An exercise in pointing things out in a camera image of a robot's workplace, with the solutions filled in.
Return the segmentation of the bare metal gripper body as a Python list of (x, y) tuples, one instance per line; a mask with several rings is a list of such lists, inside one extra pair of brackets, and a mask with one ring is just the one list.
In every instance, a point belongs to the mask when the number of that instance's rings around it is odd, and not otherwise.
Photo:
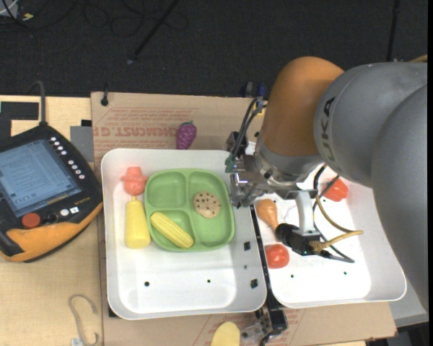
[(229, 157), (229, 180), (232, 195), (263, 195), (274, 192), (264, 174), (257, 167), (253, 155), (244, 154), (239, 158)]

